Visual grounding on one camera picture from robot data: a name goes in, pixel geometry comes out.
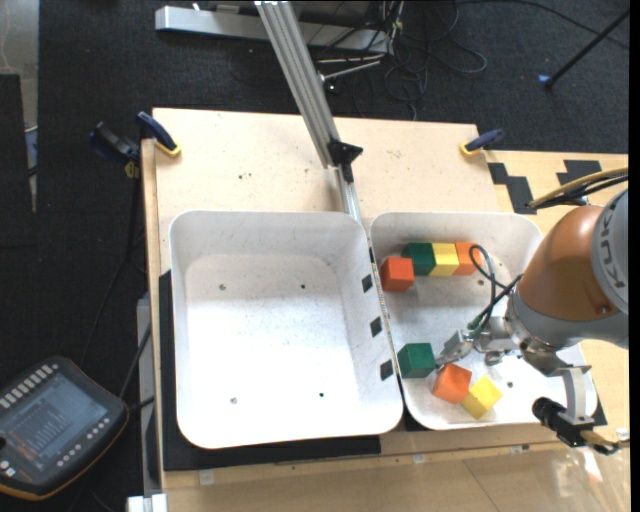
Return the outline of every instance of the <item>wooden table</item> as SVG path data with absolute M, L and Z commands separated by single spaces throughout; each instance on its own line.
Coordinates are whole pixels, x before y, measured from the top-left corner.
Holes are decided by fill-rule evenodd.
M 158 277 L 170 269 L 171 220 L 198 208 L 323 211 L 341 206 L 335 175 L 321 166 L 300 116 L 178 109 L 155 109 L 153 116 L 183 148 L 171 159 L 155 151 L 153 141 L 142 143 L 159 408 Z M 626 155 L 484 151 L 465 158 L 459 145 L 477 137 L 474 125 L 346 118 L 337 118 L 336 125 L 342 140 L 364 148 L 353 167 L 365 227 L 387 211 L 513 211 L 507 186 L 491 178 L 490 167 L 499 170 L 497 164 L 503 164 L 509 176 L 526 177 L 533 197 L 559 185 L 556 173 L 565 170 L 566 161 L 596 162 L 603 169 L 628 165 Z M 604 203 L 617 190 L 591 199 Z M 545 233 L 567 208 L 540 211 L 532 220 Z M 616 429 L 630 428 L 628 352 L 600 341 L 585 340 L 581 346 L 593 365 L 592 378 L 608 419 L 608 425 L 597 430 L 615 439 Z M 162 431 L 161 421 L 156 427 Z M 458 510 L 462 503 L 474 503 L 474 510 L 506 510 L 513 500 L 521 500 L 519 510 L 527 510 L 529 498 L 536 506 L 551 500 L 550 507 L 559 499 L 558 475 L 545 474 L 545 468 L 564 464 L 577 453 L 538 424 L 424 432 L 407 432 L 399 425 L 381 436 L 381 444 L 379 456 L 161 471 L 157 491 L 166 493 L 171 512 L 431 510 L 427 503 L 433 510 Z M 161 461 L 160 442 L 158 450 Z M 628 451 L 608 458 L 598 455 L 600 466 L 607 465 L 607 479 L 628 481 Z M 585 460 L 593 458 L 591 452 L 580 453 Z M 574 476 L 571 464 L 567 466 L 573 483 L 585 474 L 580 464 L 574 466 Z M 523 467 L 532 475 L 541 472 L 544 484 L 531 487 L 528 477 L 520 481 Z M 487 475 L 495 480 L 487 480 Z M 513 489 L 506 491 L 510 485 Z M 608 510 L 626 510 L 630 501 L 630 494 L 615 485 L 597 492 L 580 485 L 576 489 L 578 501 L 573 503 L 581 510 L 601 510 L 603 501 L 609 503 Z

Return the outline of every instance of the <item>block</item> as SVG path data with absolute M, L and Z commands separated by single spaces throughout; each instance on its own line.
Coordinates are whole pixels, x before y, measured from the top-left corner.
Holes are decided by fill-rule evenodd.
M 469 393 L 471 370 L 454 363 L 447 363 L 438 370 L 431 392 L 442 400 L 459 404 Z
M 475 242 L 456 242 L 456 252 L 458 253 L 458 261 L 460 262 L 460 264 L 452 275 L 470 276 L 477 270 L 473 262 L 471 261 L 471 257 L 469 256 L 469 249 L 471 249 L 472 245 L 475 245 Z M 482 253 L 477 249 L 475 249 L 473 253 L 478 264 L 482 265 L 482 263 L 484 262 Z
M 406 292 L 414 281 L 411 258 L 389 256 L 380 267 L 380 282 L 384 291 Z
M 398 352 L 400 374 L 404 379 L 420 379 L 436 369 L 431 343 L 407 343 Z
M 431 247 L 436 259 L 436 266 L 431 270 L 429 276 L 450 276 L 453 274 L 460 266 L 455 244 L 432 243 Z
M 479 420 L 489 412 L 501 398 L 502 392 L 489 377 L 483 375 L 469 388 L 469 393 L 460 401 L 460 405 L 462 405 L 471 416 Z
M 411 258 L 413 272 L 416 276 L 428 276 L 436 266 L 436 257 L 433 247 L 426 242 L 411 242 L 402 249 L 403 258 Z

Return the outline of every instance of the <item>white tray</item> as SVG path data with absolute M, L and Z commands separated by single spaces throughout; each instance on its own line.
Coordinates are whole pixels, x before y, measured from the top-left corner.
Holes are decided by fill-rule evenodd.
M 387 333 L 372 334 L 382 309 L 360 224 L 340 212 L 188 211 L 169 238 L 177 421 L 191 443 L 397 425 L 402 397 L 384 372 Z
M 533 222 L 513 213 L 385 213 L 371 224 L 378 268 L 388 256 L 399 256 L 409 242 L 476 242 L 488 251 L 497 280 L 504 284 L 523 272 L 541 239 Z M 487 306 L 490 283 L 479 272 L 471 276 L 416 276 L 407 292 L 386 292 L 384 297 L 395 352 L 406 343 L 428 342 L 437 356 L 444 343 L 457 330 L 465 332 L 467 324 Z M 506 299 L 496 305 L 494 314 L 504 313 L 505 307 Z M 577 345 L 558 355 L 574 365 L 586 364 Z M 407 409 L 424 427 L 448 430 L 539 423 L 531 412 L 537 398 L 545 396 L 567 405 L 561 377 L 544 377 L 516 356 L 487 366 L 484 355 L 472 351 L 456 364 L 472 371 L 471 385 L 487 375 L 503 393 L 502 398 L 476 420 L 461 405 L 432 395 L 435 371 L 422 379 L 401 379 Z M 587 413 L 592 414 L 597 394 L 589 374 L 585 382 Z

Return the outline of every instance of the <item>tripod leg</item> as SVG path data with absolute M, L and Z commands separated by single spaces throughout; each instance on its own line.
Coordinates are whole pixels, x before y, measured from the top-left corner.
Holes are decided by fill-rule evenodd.
M 629 16 L 629 11 L 631 8 L 627 9 L 623 12 L 618 18 L 611 23 L 607 28 L 605 28 L 593 41 L 591 41 L 587 46 L 584 47 L 582 51 L 580 51 L 573 59 L 567 62 L 561 69 L 555 72 L 550 77 L 540 77 L 540 81 L 544 84 L 547 89 L 551 89 L 553 84 L 556 83 L 558 78 L 564 75 L 569 69 L 571 69 L 576 62 L 578 62 L 582 57 L 584 57 L 589 51 L 597 45 L 600 41 L 602 41 L 605 37 L 607 37 L 622 21 Z

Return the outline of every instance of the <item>black floor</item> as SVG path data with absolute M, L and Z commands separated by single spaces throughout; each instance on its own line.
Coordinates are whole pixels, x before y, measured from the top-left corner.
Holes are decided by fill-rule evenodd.
M 117 392 L 135 354 L 143 221 L 138 209 L 131 227 L 133 181 L 89 147 L 98 122 L 136 140 L 134 117 L 152 107 L 297 112 L 269 43 L 158 33 L 154 11 L 169 4 L 192 2 L 42 0 L 36 214 L 25 200 L 19 87 L 0 77 L 8 150 L 0 155 L 0 383 L 49 355 L 79 362 L 86 353 L 86 372 Z M 329 104 L 336 116 L 502 128 L 495 149 L 626 154 L 628 18 L 553 89 L 538 77 L 560 69 L 628 6 L 407 2 L 396 60 L 345 77 Z M 130 232 L 135 264 L 118 272 Z M 129 403 L 136 393 L 134 384 Z M 85 481 L 45 503 L 0 496 L 0 510 L 66 511 L 78 497 L 77 511 L 105 510 L 98 499 L 123 511 L 127 496 L 142 493 L 137 432 L 134 420 Z

